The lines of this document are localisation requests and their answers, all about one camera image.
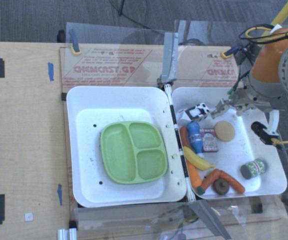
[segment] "brown donut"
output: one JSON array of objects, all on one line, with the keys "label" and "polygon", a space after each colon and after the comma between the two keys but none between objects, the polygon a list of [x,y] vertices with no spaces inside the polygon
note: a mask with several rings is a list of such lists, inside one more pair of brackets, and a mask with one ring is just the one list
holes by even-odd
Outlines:
[{"label": "brown donut", "polygon": [[218,178],[213,183],[213,189],[219,195],[224,195],[229,191],[229,183],[223,178]]}]

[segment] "wooden table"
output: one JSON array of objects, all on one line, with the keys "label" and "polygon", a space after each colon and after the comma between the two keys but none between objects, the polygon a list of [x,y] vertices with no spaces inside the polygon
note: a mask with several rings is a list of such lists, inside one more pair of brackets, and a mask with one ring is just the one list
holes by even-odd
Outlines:
[{"label": "wooden table", "polygon": [[[0,58],[5,62],[5,77],[0,78],[0,195],[5,195],[0,239],[56,239],[57,230],[69,226],[67,129],[60,70],[60,49],[64,47],[0,42]],[[54,80],[48,63],[54,67]],[[227,231],[233,239],[241,239],[241,229],[248,239],[285,239],[288,217],[278,199],[277,203],[279,219],[226,226]],[[33,220],[26,221],[26,214],[33,214]]]}]

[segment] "yellow banana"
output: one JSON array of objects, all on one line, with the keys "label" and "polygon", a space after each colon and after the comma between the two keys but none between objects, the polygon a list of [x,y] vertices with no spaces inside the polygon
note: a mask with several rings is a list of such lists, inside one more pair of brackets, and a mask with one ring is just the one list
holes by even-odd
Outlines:
[{"label": "yellow banana", "polygon": [[203,158],[200,158],[189,147],[184,146],[183,150],[184,150],[185,158],[188,161],[190,161],[190,163],[193,164],[197,169],[204,171],[204,170],[207,170],[209,168],[215,167],[214,164],[210,164],[208,161],[204,160]]}]

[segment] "orange carrot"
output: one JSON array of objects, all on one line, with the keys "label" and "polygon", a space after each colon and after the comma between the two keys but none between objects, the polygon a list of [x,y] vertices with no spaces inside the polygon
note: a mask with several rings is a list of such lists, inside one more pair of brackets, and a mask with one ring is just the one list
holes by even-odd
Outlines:
[{"label": "orange carrot", "polygon": [[197,192],[199,195],[205,193],[206,189],[214,183],[215,180],[218,179],[220,175],[219,169],[214,169],[207,177],[203,180],[202,184],[197,188]]},{"label": "orange carrot", "polygon": [[191,164],[190,161],[186,160],[187,170],[190,178],[190,183],[193,188],[197,188],[202,184],[202,179],[194,165]]},{"label": "orange carrot", "polygon": [[228,173],[220,170],[219,177],[224,180],[227,180],[227,182],[232,186],[232,188],[235,189],[238,193],[243,194],[245,192],[245,188],[243,187],[243,185]]},{"label": "orange carrot", "polygon": [[[193,150],[188,142],[188,132],[185,126],[179,129],[179,135],[180,135],[180,139],[182,141],[183,146],[188,147],[189,149]],[[196,167],[187,159],[186,159],[186,164],[187,164],[187,171],[189,174],[190,183],[192,187],[193,188],[199,187],[202,184],[202,179],[200,178],[200,175]]]}]

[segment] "green plate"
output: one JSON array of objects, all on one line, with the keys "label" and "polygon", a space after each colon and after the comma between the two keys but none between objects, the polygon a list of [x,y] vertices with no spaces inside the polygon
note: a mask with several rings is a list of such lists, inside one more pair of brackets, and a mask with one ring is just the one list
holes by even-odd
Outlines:
[{"label": "green plate", "polygon": [[150,182],[166,173],[164,141],[151,123],[111,123],[102,130],[100,142],[105,170],[118,183]]}]

